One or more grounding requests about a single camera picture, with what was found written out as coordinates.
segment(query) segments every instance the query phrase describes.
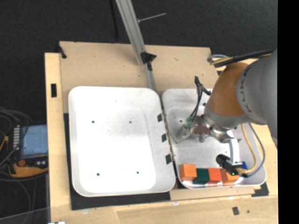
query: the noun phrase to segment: orange block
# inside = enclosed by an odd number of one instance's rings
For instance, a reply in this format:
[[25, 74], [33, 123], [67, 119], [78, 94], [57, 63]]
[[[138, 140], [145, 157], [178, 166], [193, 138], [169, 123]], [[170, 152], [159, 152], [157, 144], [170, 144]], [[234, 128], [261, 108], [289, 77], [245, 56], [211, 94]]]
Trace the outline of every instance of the orange block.
[[193, 181], [195, 178], [197, 178], [195, 164], [184, 163], [179, 168], [179, 177], [184, 181]]
[[226, 172], [225, 169], [221, 170], [221, 177], [222, 177], [222, 183], [223, 184], [232, 184], [236, 182], [239, 179], [239, 175], [232, 176], [228, 172]]
[[208, 168], [210, 181], [207, 184], [217, 184], [222, 180], [220, 168]]

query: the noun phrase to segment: black mat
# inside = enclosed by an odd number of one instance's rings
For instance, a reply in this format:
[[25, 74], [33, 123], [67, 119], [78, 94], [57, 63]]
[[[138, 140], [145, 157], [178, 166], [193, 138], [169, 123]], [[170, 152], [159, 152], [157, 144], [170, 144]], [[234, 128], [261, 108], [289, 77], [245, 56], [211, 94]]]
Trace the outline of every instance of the black mat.
[[122, 195], [122, 196], [106, 196], [106, 197], [84, 197], [78, 194], [73, 188], [71, 181], [71, 154], [70, 154], [70, 135], [69, 135], [69, 114], [64, 114], [65, 143], [67, 152], [67, 163], [69, 170], [70, 193], [71, 193], [71, 209], [79, 210], [86, 208], [129, 205], [138, 203], [153, 203], [160, 201], [169, 201], [169, 192], [139, 195]]

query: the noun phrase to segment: green block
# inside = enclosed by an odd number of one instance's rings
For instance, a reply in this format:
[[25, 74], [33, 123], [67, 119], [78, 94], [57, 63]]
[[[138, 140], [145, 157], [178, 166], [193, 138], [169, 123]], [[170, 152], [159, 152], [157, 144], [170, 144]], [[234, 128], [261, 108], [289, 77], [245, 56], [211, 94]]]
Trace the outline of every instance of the green block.
[[207, 168], [196, 169], [197, 178], [193, 180], [193, 184], [206, 184], [210, 181], [209, 172]]

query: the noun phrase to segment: wooden table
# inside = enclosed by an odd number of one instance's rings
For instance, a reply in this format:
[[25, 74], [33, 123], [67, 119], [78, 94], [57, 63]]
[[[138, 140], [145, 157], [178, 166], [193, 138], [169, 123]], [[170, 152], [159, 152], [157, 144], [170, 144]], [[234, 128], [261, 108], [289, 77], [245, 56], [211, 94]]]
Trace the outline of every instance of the wooden table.
[[[170, 191], [171, 200], [167, 202], [71, 210], [63, 120], [63, 113], [68, 111], [68, 92], [78, 85], [146, 87], [147, 83], [144, 68], [137, 65], [129, 44], [60, 42], [60, 46], [66, 59], [59, 53], [45, 54], [52, 222], [278, 223], [277, 149], [268, 127], [257, 125], [254, 128], [266, 150], [268, 196], [252, 197], [260, 186], [198, 190], [174, 187]], [[218, 75], [206, 61], [211, 54], [209, 48], [147, 45], [146, 49], [157, 55], [152, 64], [160, 95], [169, 88], [193, 88], [194, 75], [199, 76], [206, 88], [214, 86]]]

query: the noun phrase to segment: black clamp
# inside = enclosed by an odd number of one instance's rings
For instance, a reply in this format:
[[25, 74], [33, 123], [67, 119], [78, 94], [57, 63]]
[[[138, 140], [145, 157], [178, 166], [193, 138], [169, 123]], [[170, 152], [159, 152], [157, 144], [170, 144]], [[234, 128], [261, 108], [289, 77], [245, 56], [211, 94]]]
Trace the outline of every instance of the black clamp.
[[143, 64], [147, 64], [148, 65], [148, 70], [153, 71], [153, 68], [151, 66], [151, 62], [157, 57], [156, 55], [150, 54], [150, 53], [146, 53], [146, 52], [142, 52], [141, 54], [141, 59]]

